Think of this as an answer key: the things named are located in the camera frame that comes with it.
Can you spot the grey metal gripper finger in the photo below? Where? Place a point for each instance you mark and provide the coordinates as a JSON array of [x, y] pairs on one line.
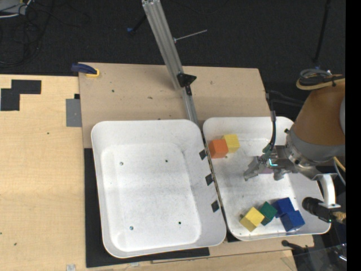
[[251, 170], [279, 174]]

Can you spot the orange cube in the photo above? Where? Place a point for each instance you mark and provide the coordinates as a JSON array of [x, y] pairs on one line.
[[217, 149]]

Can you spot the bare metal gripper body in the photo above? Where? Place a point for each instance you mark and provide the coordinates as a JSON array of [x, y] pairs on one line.
[[285, 158]]

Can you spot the blue cube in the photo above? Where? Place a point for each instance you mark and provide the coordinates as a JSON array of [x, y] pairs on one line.
[[292, 221], [284, 205]]

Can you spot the pale wood board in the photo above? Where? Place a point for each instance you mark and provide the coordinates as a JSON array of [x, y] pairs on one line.
[[135, 95]]

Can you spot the green cube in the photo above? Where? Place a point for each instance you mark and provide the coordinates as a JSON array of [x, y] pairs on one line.
[[268, 212]]

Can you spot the yellow cube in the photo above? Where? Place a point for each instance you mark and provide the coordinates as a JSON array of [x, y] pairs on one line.
[[251, 219], [232, 143]]

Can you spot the white plastic tray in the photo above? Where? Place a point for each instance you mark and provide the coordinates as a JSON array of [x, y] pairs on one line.
[[242, 190], [152, 196]]

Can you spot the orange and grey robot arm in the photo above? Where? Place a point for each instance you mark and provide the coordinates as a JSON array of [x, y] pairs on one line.
[[321, 117]]

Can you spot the black cylinder on white bracket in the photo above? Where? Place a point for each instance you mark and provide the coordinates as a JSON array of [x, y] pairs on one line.
[[328, 188]]

